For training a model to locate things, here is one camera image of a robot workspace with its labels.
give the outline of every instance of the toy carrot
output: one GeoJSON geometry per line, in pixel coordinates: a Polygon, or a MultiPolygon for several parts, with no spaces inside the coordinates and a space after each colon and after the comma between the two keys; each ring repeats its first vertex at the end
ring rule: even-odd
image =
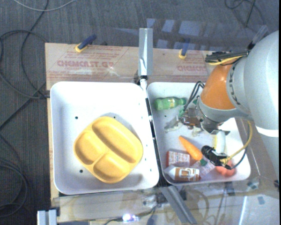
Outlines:
{"type": "Polygon", "coordinates": [[[203,154],[195,145],[187,141],[184,137],[179,136],[179,140],[186,149],[186,151],[192,156],[193,159],[199,161],[203,158],[203,154]]]}

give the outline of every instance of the white cable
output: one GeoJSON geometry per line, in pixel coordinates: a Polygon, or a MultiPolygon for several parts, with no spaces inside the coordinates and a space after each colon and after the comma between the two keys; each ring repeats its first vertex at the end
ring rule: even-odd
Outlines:
{"type": "Polygon", "coordinates": [[[21,6],[26,7],[26,8],[29,8],[29,9],[31,9],[31,10],[35,10],[35,11],[39,11],[39,12],[50,12],[50,11],[54,11],[54,10],[58,10],[58,9],[60,9],[60,8],[63,8],[63,7],[65,7],[66,5],[69,5],[70,3],[75,2],[75,1],[77,1],[77,0],[72,0],[72,1],[69,1],[69,2],[67,2],[66,4],[64,4],[64,5],[60,6],[60,7],[56,7],[56,8],[52,8],[52,9],[47,9],[47,10],[42,10],[42,9],[36,9],[36,8],[33,8],[33,7],[28,7],[28,6],[26,6],[25,4],[22,4],[22,3],[20,3],[20,2],[17,1],[17,0],[14,0],[14,1],[15,1],[16,3],[18,3],[18,4],[20,4],[21,6]]]}

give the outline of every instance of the green bottle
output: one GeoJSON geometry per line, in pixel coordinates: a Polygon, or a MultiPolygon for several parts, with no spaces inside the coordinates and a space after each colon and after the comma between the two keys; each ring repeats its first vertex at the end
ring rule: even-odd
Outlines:
{"type": "Polygon", "coordinates": [[[177,98],[177,97],[166,97],[166,98],[157,98],[154,101],[154,108],[156,110],[167,110],[177,107],[178,105],[185,105],[185,98],[177,98]]]}

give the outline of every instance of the blue and yellow clamp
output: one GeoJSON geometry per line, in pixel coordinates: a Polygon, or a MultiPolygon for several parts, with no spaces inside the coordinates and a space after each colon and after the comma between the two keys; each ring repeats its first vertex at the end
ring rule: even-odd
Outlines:
{"type": "Polygon", "coordinates": [[[89,44],[92,44],[93,41],[95,41],[95,39],[97,38],[97,36],[95,34],[89,36],[87,39],[85,39],[82,43],[79,43],[76,47],[75,50],[79,53],[81,53],[84,49],[87,48],[87,46],[89,44]]]}
{"type": "Polygon", "coordinates": [[[179,52],[179,58],[181,58],[181,59],[186,58],[186,52],[187,52],[188,45],[189,45],[190,41],[191,41],[190,38],[185,39],[185,42],[183,43],[182,49],[179,52]]]}

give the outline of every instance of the yellow divided dish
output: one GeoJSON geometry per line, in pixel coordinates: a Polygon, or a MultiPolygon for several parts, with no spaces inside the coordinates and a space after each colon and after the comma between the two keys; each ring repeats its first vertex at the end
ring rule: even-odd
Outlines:
{"type": "Polygon", "coordinates": [[[100,181],[116,183],[139,163],[143,146],[122,123],[105,116],[94,120],[79,134],[74,154],[100,181]]]}

